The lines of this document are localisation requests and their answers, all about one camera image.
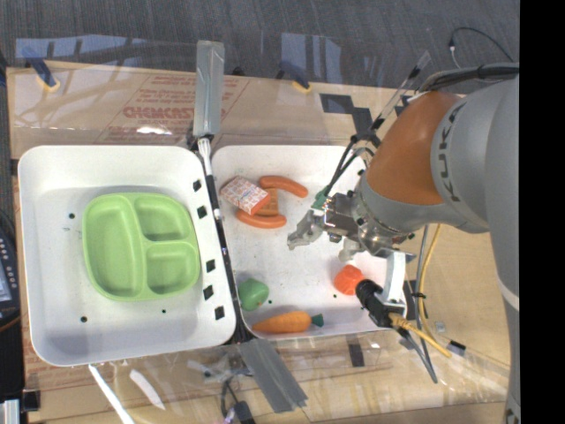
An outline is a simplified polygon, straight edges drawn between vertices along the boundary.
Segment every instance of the gray carpet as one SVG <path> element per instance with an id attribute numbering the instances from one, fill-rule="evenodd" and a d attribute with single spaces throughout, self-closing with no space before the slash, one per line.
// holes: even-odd
<path id="1" fill-rule="evenodd" d="M 520 0 L 0 0 L 0 49 L 9 64 L 23 65 L 17 39 L 85 34 L 160 42 L 206 39 L 226 45 L 226 72 L 240 67 L 246 75 L 274 77 L 280 59 L 296 50 L 305 57 L 311 80 L 397 87 L 425 50 L 432 57 L 431 72 L 454 69 L 448 41 L 457 27 L 489 34 L 519 61 L 519 10 Z M 320 42 L 339 48 L 338 64 L 315 67 Z M 162 54 L 142 65 L 191 70 L 182 49 L 155 48 Z M 118 50 L 116 56 L 131 53 Z M 492 41 L 470 31 L 457 33 L 456 59 L 462 66 L 508 60 Z M 321 61 L 334 60 L 322 55 Z M 454 91 L 480 86 L 471 81 Z M 1 89 L 0 208 L 11 214 L 8 115 Z"/>

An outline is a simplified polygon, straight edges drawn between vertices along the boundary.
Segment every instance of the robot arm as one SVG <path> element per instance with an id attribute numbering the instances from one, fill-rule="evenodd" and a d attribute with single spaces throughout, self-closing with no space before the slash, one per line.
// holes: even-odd
<path id="1" fill-rule="evenodd" d="M 428 223 L 490 231 L 511 332 L 508 409 L 520 419 L 518 91 L 516 75 L 464 98 L 418 95 L 388 130 L 355 191 L 328 197 L 323 216 L 309 211 L 288 245 L 307 245 L 325 231 L 334 241 L 344 238 L 340 259 L 346 261 L 365 250 L 388 258 Z M 388 304 L 381 288 L 372 294 Z"/>

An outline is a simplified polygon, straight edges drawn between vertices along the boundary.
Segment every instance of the small patterned box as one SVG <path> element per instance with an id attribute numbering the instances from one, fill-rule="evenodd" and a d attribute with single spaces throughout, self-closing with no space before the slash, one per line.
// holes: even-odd
<path id="1" fill-rule="evenodd" d="M 241 176 L 236 176 L 226 184 L 220 190 L 220 195 L 250 216 L 255 215 L 270 200 L 268 192 Z"/>

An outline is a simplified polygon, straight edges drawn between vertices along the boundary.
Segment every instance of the clear packing tape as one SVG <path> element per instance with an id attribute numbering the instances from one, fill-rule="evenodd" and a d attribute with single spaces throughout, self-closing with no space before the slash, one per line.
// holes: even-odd
<path id="1" fill-rule="evenodd" d="M 259 58 L 260 66 L 272 68 L 281 59 L 301 64 L 305 55 L 302 48 L 297 48 L 302 46 L 300 36 L 289 34 L 277 40 L 282 47 L 269 53 L 272 57 Z M 402 64 L 402 79 L 417 59 L 401 55 L 395 61 L 387 61 L 391 56 L 377 55 L 377 50 L 364 46 L 360 55 L 365 61 L 354 63 L 365 66 L 355 75 L 354 67 L 346 67 L 346 52 L 338 49 L 339 42 L 315 36 L 312 39 L 306 44 L 314 48 L 323 46 L 326 63 L 321 67 L 319 59 L 311 64 L 313 72 L 307 77 L 323 76 L 324 80 L 311 81 L 309 92 L 296 87 L 288 73 L 283 80 L 226 73 L 222 129 L 213 140 L 214 150 L 255 144 L 344 146 L 358 125 L 366 124 L 356 118 L 366 119 L 367 114 L 370 119 L 384 114 L 382 130 L 386 131 L 398 113 L 397 107 L 402 107 L 402 98 L 411 91 L 383 87 L 375 77 L 384 72 L 379 75 L 373 71 L 379 70 L 379 61 L 383 68 L 387 64 L 397 70 L 402 69 Z M 96 42 L 106 41 L 97 38 Z M 41 40 L 23 42 L 41 51 Z M 132 51 L 135 55 L 114 64 L 97 64 L 97 49 L 90 56 L 83 56 L 81 62 L 54 55 L 46 61 L 59 83 L 52 90 L 41 84 L 33 69 L 10 68 L 7 88 L 11 157 L 19 159 L 29 148 L 44 144 L 186 146 L 195 106 L 196 78 L 191 72 L 195 46 L 171 49 L 149 43 L 148 49 L 142 49 L 141 44 L 142 40 L 131 42 L 128 55 Z M 155 53 L 163 51 L 164 57 Z M 230 53 L 230 46 L 226 45 L 226 72 L 234 66 Z M 395 83 L 401 88 L 414 88 L 412 85 L 406 81 Z M 14 179 L 19 224 L 18 186 Z M 417 252 L 419 240 L 416 237 L 408 241 L 403 249 Z M 237 344 L 87 366 L 54 367 L 34 353 L 24 310 L 26 390 L 41 393 L 41 406 L 30 413 L 30 422 L 221 423 L 225 419 L 222 401 L 225 410 L 229 410 L 236 398 L 248 404 L 258 422 L 292 423 L 504 402 L 509 377 L 508 335 L 506 328 L 501 328 L 505 321 L 495 277 L 485 275 L 494 272 L 490 240 L 487 236 L 470 236 L 451 229 L 441 240 L 446 244 L 440 243 L 437 261 L 434 258 L 430 266 L 432 279 L 426 288 L 430 297 L 426 309 L 431 315 L 430 323 L 436 322 L 436 329 L 442 329 L 435 335 L 442 345 L 456 340 L 466 344 L 467 349 L 463 356 L 454 354 L 447 359 L 430 348 L 437 384 L 416 351 L 399 344 L 401 338 L 393 330 L 277 338 L 270 344 L 308 399 L 305 406 L 292 412 L 275 413 L 253 372 L 243 362 Z M 19 256 L 20 289 L 24 291 L 21 250 Z M 414 269 L 410 264 L 407 279 L 413 278 Z M 470 301 L 474 301 L 476 318 L 469 319 L 466 308 L 454 312 Z M 465 315 L 463 323 L 456 319 L 461 314 Z"/>

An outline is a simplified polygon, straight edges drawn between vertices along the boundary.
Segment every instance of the green plate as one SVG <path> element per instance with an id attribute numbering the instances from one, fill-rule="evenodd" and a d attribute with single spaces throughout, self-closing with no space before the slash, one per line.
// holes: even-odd
<path id="1" fill-rule="evenodd" d="M 116 300 L 171 297 L 193 286 L 200 252 L 188 210 L 159 193 L 112 193 L 88 204 L 82 239 L 90 281 Z"/>

